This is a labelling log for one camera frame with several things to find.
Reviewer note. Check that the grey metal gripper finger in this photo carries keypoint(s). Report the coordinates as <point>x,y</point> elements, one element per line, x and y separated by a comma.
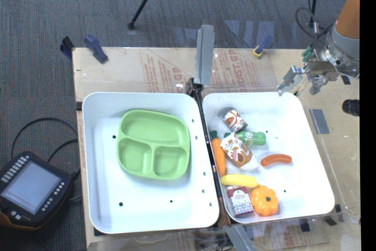
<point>290,76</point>
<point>318,83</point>

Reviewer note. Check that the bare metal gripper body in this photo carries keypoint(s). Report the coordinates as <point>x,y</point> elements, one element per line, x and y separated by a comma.
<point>321,67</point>

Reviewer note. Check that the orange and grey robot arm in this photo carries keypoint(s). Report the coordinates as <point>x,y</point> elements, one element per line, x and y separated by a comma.
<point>349,14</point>

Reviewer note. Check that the green bottle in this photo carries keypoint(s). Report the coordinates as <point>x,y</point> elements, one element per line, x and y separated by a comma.
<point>255,138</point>

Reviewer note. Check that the small white and red can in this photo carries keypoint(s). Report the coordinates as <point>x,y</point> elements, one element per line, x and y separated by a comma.
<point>234,120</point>

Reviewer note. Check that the orange sausage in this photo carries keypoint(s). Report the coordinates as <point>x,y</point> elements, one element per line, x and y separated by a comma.
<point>276,160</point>

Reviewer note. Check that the white and orange printed packet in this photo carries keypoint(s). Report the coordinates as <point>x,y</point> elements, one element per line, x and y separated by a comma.
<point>238,153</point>

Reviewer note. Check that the white plastic tray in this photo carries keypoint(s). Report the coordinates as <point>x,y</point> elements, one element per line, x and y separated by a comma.
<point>305,185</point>
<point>152,202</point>

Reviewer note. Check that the orange carrot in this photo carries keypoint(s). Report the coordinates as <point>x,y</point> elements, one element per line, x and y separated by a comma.
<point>219,155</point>

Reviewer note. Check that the yellow banana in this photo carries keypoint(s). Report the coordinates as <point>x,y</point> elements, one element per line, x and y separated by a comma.
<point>238,180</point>

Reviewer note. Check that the orange pumpkin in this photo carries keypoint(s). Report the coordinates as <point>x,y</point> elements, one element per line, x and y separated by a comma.
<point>264,201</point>

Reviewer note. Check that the green divided plate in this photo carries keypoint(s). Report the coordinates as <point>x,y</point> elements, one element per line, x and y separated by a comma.
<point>147,126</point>

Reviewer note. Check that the brown cardboard board red print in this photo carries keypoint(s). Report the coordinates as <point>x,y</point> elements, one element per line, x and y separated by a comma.
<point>129,70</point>

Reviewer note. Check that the black cylinder on white bracket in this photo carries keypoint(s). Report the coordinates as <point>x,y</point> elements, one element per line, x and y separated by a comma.
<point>352,107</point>

